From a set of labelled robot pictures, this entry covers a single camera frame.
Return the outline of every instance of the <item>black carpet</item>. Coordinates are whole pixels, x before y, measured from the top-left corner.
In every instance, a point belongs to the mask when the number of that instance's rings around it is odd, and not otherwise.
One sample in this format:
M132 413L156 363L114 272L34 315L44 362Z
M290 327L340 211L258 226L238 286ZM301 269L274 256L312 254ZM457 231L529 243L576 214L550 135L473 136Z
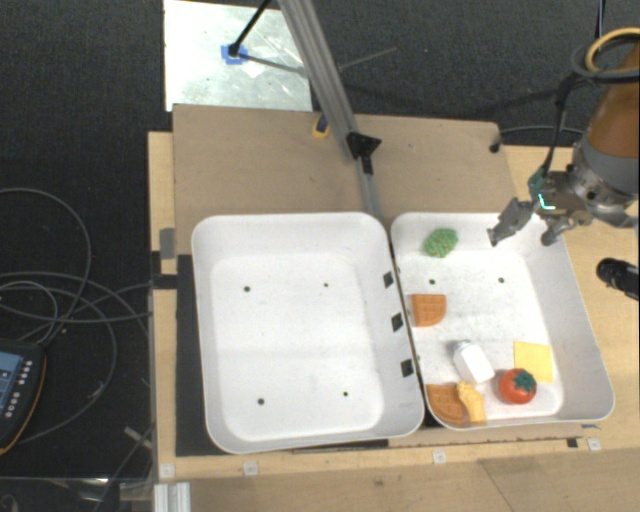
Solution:
M593 38L597 1L316 5L338 63L398 48L344 70L356 112L491 120L506 128L553 122L553 91L572 50ZM638 14L636 2L610 1L605 29L637 25ZM171 127L163 108L162 22L160 0L0 2L0 188L33 187L69 203L91 235L91 278L111 289L151 275L146 135ZM599 94L576 92L567 125L583 128ZM549 136L508 141L546 144ZM73 220L55 204L0 196L0 273L79 275L83 251ZM127 297L145 310L143 290ZM22 327L0 314L0 338ZM68 427L0 457L1 476L102 476L118 467L133 446L123 429L145 431L150 403L145 336L135 323L114 329L117 369L104 396ZM99 389L111 361L108 335L101 326L73 326L58 337L25 436L73 414ZM140 476L147 463L142 449L123 476Z

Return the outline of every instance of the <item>teal led light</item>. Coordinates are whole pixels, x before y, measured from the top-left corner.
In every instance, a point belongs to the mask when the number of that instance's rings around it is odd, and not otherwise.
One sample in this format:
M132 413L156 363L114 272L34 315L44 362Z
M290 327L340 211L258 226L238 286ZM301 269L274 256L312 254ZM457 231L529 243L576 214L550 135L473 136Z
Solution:
M542 197L542 194L538 194L538 201L540 201L540 206L542 206L543 210L555 210L556 209L555 206L550 206L550 205L545 204L544 197Z

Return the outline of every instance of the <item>toy tomato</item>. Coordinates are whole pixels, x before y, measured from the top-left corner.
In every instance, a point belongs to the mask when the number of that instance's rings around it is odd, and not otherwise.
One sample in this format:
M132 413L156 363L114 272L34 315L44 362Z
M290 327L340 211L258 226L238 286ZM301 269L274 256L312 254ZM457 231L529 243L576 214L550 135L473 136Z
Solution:
M509 370L500 378L500 394L511 404L529 403L536 396L537 389L536 379L522 368Z

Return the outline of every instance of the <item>blue tape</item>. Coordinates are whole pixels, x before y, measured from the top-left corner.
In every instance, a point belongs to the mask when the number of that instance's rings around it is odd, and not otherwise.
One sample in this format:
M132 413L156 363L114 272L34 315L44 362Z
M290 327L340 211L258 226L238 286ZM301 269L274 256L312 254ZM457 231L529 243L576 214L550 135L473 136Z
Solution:
M229 64L230 66L237 66L242 64L244 61L249 60L246 57L247 55L249 55L249 52L247 52L247 49L244 46L240 45L240 50L238 51L237 57L232 57L231 55L229 55L229 46L230 45L227 44L220 47L222 58L227 64Z

